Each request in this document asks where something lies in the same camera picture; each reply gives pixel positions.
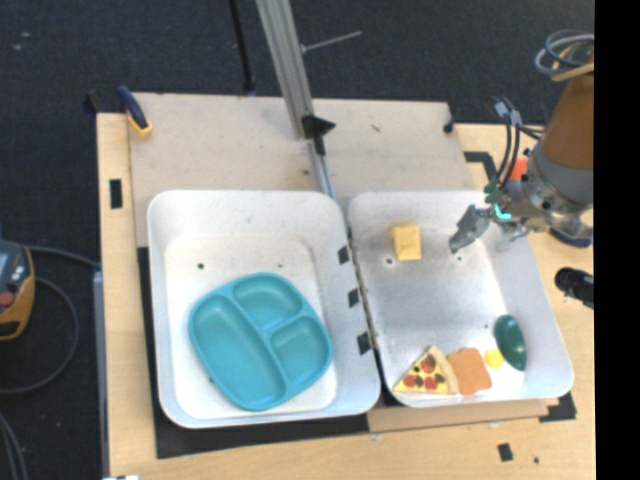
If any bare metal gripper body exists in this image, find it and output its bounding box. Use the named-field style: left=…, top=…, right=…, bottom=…
left=491, top=185, right=595, bottom=235

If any yellow cube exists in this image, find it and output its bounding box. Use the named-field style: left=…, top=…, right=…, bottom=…
left=389, top=223, right=423, bottom=263

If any white plastic tray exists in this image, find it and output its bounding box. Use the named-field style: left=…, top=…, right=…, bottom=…
left=345, top=189, right=576, bottom=410
left=146, top=188, right=383, bottom=430

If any dark green oval object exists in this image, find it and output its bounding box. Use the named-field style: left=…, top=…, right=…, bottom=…
left=492, top=313, right=529, bottom=373

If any orange toy bread slice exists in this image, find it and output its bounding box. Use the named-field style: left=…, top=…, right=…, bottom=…
left=445, top=346, right=494, bottom=398

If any toy pizza slice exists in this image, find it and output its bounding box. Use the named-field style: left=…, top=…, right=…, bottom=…
left=391, top=344, right=461, bottom=398

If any thin black and white rod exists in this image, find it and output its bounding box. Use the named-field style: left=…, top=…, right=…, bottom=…
left=310, top=137, right=382, bottom=370

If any blue divided plate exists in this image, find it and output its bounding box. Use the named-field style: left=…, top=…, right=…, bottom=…
left=187, top=271, right=335, bottom=413

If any pale wood board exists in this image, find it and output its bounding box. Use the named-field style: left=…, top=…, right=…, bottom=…
left=126, top=91, right=552, bottom=433

